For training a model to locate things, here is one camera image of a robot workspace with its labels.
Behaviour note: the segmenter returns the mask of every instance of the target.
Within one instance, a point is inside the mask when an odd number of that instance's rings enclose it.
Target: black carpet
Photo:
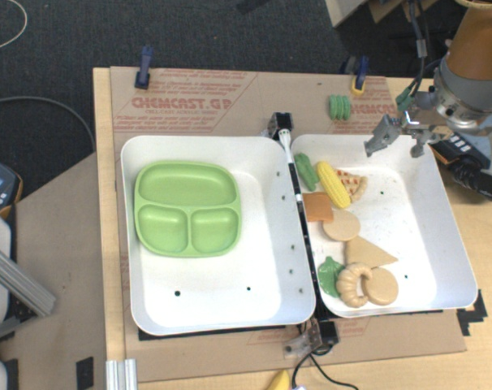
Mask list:
[[[401,7],[375,24],[363,5],[333,28],[324,0],[16,0],[28,27],[0,49],[0,98],[61,102],[94,132],[94,67],[152,67],[338,73],[349,56],[369,73],[416,74],[415,38]],[[444,55],[464,9],[440,0],[426,11],[432,59]],[[0,44],[23,24],[0,1]],[[0,162],[20,173],[29,195],[92,152],[88,133],[66,109],[38,100],[0,104]]]

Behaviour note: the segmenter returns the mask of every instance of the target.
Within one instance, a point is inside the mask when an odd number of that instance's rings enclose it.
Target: wooden table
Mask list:
[[[387,79],[392,94],[400,93],[409,79]],[[97,164],[101,207],[101,252],[106,316],[107,360],[126,357],[123,334],[122,286],[119,261],[118,217],[114,191],[110,69],[93,70],[97,129]],[[401,358],[325,366],[333,378],[360,389],[485,388],[492,389],[492,202],[451,181],[442,170],[456,222],[473,266],[487,309],[483,323],[472,323],[465,338],[468,351],[428,357]],[[268,386],[274,371],[222,375],[140,384],[153,390],[255,390]],[[303,368],[300,383],[308,390],[334,388],[314,367]]]

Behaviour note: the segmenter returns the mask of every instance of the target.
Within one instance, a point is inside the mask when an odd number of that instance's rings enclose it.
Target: toy food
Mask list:
[[[310,222],[332,221],[333,209],[325,192],[303,193],[305,218]]]
[[[345,186],[351,197],[351,202],[358,201],[367,189],[367,183],[369,182],[367,176],[353,175],[340,169],[334,169],[334,171],[339,176],[343,186]]]
[[[371,268],[398,261],[397,258],[388,254],[385,250],[380,249],[377,245],[360,236],[347,241],[344,254],[346,264],[363,262]]]
[[[320,161],[317,163],[317,175],[334,206],[343,209],[351,205],[349,193],[328,162]]]
[[[360,308],[369,300],[365,295],[358,295],[358,279],[361,277],[372,279],[372,269],[364,263],[352,263],[340,272],[336,281],[336,290],[340,294],[340,299],[351,308]]]
[[[360,220],[347,210],[334,210],[334,219],[322,224],[324,233],[335,241],[349,241],[360,233]]]
[[[287,370],[279,371],[266,390],[288,390],[291,386],[289,373]]]
[[[318,283],[325,293],[332,297],[339,297],[338,290],[336,289],[336,281],[344,268],[345,266],[343,264],[336,262],[329,256],[318,267]]]
[[[304,153],[298,153],[295,155],[296,172],[302,178],[307,189],[314,192],[317,188],[318,179],[317,173],[314,171],[313,165],[309,160],[309,157]]]
[[[372,278],[361,280],[361,289],[375,305],[389,305],[398,297],[399,286],[394,275],[387,269],[376,267],[372,270]]]
[[[351,117],[351,102],[347,95],[329,96],[329,116],[331,120],[348,120]]]

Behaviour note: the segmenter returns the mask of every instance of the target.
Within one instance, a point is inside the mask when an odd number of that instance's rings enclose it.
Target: black clamp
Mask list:
[[[141,50],[140,70],[136,73],[134,86],[139,89],[148,89],[150,81],[150,63],[152,62],[152,46],[144,46]]]
[[[278,132],[283,128],[289,132],[293,129],[293,118],[291,113],[276,112],[271,115],[268,123],[268,136],[270,139],[278,140]]]

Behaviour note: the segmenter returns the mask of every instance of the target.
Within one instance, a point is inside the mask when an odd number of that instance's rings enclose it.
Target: toy cookie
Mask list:
[[[360,220],[347,210],[334,210],[334,219],[324,222],[322,227],[331,240],[349,241],[360,233]]]
[[[394,275],[382,267],[372,269],[372,274],[372,278],[364,277],[361,280],[361,290],[369,302],[386,306],[395,301],[399,286]]]

